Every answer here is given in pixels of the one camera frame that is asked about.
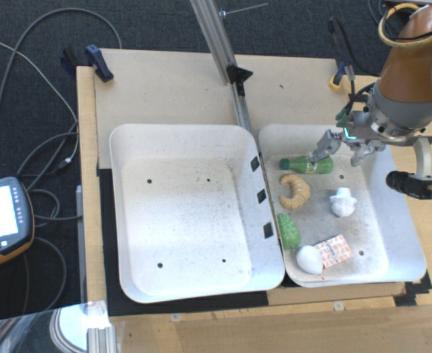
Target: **white egg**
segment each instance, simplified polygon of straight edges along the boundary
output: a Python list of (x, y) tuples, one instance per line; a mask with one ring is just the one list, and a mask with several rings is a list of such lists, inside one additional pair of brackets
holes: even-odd
[(324, 264), (320, 251), (314, 246), (302, 246), (296, 254), (297, 264), (308, 274), (321, 274)]

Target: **white tray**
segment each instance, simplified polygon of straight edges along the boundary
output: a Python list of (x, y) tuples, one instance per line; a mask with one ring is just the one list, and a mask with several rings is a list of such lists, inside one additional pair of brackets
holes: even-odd
[[(298, 285), (317, 287), (362, 282), (415, 281), (426, 271), (420, 245), (405, 196), (386, 185), (386, 175), (396, 170), (389, 148), (367, 157), (358, 167), (350, 165), (353, 153), (346, 145), (332, 156), (331, 174), (301, 175), (311, 186), (311, 197), (301, 208), (287, 210), (279, 196), (290, 197), (280, 184), (280, 159), (299, 157), (316, 148), (326, 129), (334, 126), (283, 125), (264, 127), (259, 143), (276, 213), (291, 216), (301, 233), (301, 245), (314, 245), (343, 234), (354, 258), (325, 269), (320, 275), (307, 274), (298, 265), (295, 252), (283, 250), (286, 273)], [(355, 212), (347, 218), (331, 210), (329, 196), (348, 187), (357, 198)]]
[(110, 154), (128, 297), (162, 302), (280, 284), (283, 257), (269, 200), (259, 202), (265, 183), (250, 133), (125, 124), (110, 136)]

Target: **tray with objects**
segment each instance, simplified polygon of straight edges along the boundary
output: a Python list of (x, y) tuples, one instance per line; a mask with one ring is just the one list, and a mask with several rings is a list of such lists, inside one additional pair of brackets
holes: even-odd
[(286, 159), (313, 151), (327, 129), (339, 130), (272, 124), (258, 136), (286, 273), (305, 287), (422, 278), (425, 256), (406, 198), (386, 185), (396, 169), (389, 147), (352, 167), (353, 153), (342, 146), (323, 163), (326, 174), (283, 169)]
[(110, 136), (119, 280), (140, 303), (276, 288), (285, 269), (254, 137), (124, 124)]

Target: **wooden table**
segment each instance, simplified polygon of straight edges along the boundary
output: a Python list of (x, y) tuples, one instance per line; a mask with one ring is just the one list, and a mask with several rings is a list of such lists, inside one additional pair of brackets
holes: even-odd
[[(162, 88), (165, 79), (155, 79), (153, 75), (155, 85), (142, 80), (149, 73), (145, 69), (149, 64), (158, 67), (158, 63), (173, 62), (169, 65), (171, 68), (177, 66), (174, 64), (176, 60), (178, 64), (181, 59), (183, 63), (187, 60), (190, 65), (195, 59), (203, 59), (201, 66), (205, 72), (207, 70), (209, 77), (219, 77), (216, 67), (210, 65), (212, 59), (209, 54), (127, 50), (103, 50), (103, 53), (108, 67), (115, 74), (115, 80), (112, 81), (116, 83), (114, 86), (101, 84), (93, 75), (92, 68), (77, 69), (88, 300), (106, 299), (96, 169), (100, 166), (106, 168), (109, 163), (106, 154), (99, 152), (98, 136), (105, 129), (97, 127), (97, 121), (100, 120), (96, 117), (96, 103), (100, 103), (103, 95), (111, 93), (111, 88), (118, 90), (116, 98), (120, 100), (116, 103), (121, 103), (118, 106), (122, 108), (129, 103), (130, 97), (125, 96), (132, 95), (137, 87), (131, 85), (134, 83), (130, 81), (132, 77), (129, 77), (129, 69), (134, 72), (135, 79), (141, 81), (140, 88), (142, 85), (149, 86), (149, 90), (141, 90), (142, 93), (159, 93), (158, 88)], [(138, 66), (132, 65), (136, 59), (141, 60)], [(270, 119), (269, 114), (252, 114), (271, 102), (266, 100), (267, 96), (288, 111), (282, 119), (278, 119), (281, 120), (278, 123), (332, 124), (333, 116), (344, 104), (344, 90), (333, 92), (327, 86), (329, 75), (335, 70), (332, 60), (251, 56), (240, 56), (237, 60), (241, 67), (255, 72), (253, 81), (246, 82), (247, 103), (255, 131)], [(201, 69), (196, 67), (193, 72), (201, 74)], [(372, 81), (374, 79), (371, 77), (361, 76), (357, 79), (358, 88)], [(202, 93), (198, 88), (218, 93), (204, 82), (199, 83), (199, 86), (188, 87), (196, 94)], [(304, 100), (297, 102), (295, 116), (290, 110), (294, 99)], [(230, 109), (224, 108), (222, 118), (235, 119)], [(164, 118), (174, 118), (171, 113), (163, 111), (162, 114), (169, 114)], [(131, 112), (126, 119), (135, 121), (140, 118), (132, 116)], [(201, 120), (202, 123), (210, 121), (206, 117)], [(113, 123), (122, 122), (117, 118)], [(432, 135), (432, 124), (427, 133)], [(415, 171), (413, 149), (392, 148), (392, 154), (398, 169)], [(407, 202), (422, 242), (432, 284), (432, 201), (407, 198)], [(416, 295), (418, 306), (396, 307), (394, 296), (405, 294), (406, 291), (403, 282), (327, 288), (276, 288), (267, 292), (268, 307), (111, 319), (116, 325), (118, 342), (123, 352), (136, 352), (138, 349), (142, 352), (288, 352), (294, 346), (302, 352), (308, 349), (310, 352), (357, 352), (359, 349), (390, 352), (395, 346), (402, 352), (432, 352), (432, 289), (429, 293)]]

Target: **yellow cable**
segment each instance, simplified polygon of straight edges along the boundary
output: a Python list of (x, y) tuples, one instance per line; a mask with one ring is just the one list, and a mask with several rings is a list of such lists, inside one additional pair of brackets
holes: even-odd
[(429, 37), (423, 38), (423, 39), (419, 39), (419, 40), (412, 40), (409, 42), (398, 42), (396, 40), (392, 40), (387, 38), (387, 36), (384, 34), (383, 31), (383, 26), (384, 26), (384, 21), (389, 20), (395, 13), (397, 13), (399, 10), (402, 9), (413, 9), (413, 10), (418, 10), (419, 6), (416, 4), (412, 4), (412, 3), (402, 3), (402, 4), (398, 4), (395, 7), (391, 8), (387, 14), (386, 17), (382, 17), (382, 19), (379, 22), (378, 25), (378, 33), (379, 33), (379, 38), (388, 46), (391, 47), (421, 47), (421, 46), (428, 46), (430, 44), (432, 44), (432, 35), (430, 35)]

